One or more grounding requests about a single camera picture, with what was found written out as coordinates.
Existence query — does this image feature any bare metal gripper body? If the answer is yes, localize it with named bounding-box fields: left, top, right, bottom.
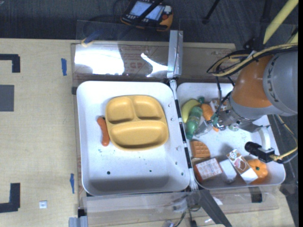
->
left=215, top=109, right=252, bottom=130

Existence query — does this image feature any green plastic bottle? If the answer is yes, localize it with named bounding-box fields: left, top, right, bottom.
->
left=185, top=105, right=204, bottom=140

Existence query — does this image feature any orange carrot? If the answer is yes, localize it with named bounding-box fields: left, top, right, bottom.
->
left=198, top=96, right=220, bottom=133

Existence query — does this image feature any white plastic tray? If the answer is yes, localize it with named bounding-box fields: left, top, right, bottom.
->
left=176, top=82, right=286, bottom=191
left=76, top=80, right=191, bottom=197

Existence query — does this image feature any orange waffle biscuit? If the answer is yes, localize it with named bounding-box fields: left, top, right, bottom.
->
left=189, top=139, right=212, bottom=159

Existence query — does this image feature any small orange and white carton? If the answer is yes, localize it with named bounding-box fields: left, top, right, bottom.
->
left=209, top=98, right=228, bottom=114

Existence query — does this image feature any yellow banana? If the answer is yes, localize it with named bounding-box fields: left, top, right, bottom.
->
left=180, top=98, right=202, bottom=124

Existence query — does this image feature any white box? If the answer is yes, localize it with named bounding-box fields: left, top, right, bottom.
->
left=218, top=158, right=238, bottom=183

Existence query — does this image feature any brown and white carton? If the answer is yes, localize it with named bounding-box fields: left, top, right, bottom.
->
left=226, top=148, right=259, bottom=185

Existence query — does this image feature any orange pumpkin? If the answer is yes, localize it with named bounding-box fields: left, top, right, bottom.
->
left=247, top=158, right=269, bottom=184

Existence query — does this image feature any yellow divided plate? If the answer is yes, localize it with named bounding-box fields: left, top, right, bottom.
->
left=105, top=95, right=169, bottom=152

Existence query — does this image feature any orange sausage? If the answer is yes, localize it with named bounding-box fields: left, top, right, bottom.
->
left=97, top=116, right=111, bottom=148

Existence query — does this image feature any black cylinder on white bracket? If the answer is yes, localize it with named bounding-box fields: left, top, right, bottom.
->
left=244, top=126, right=276, bottom=163

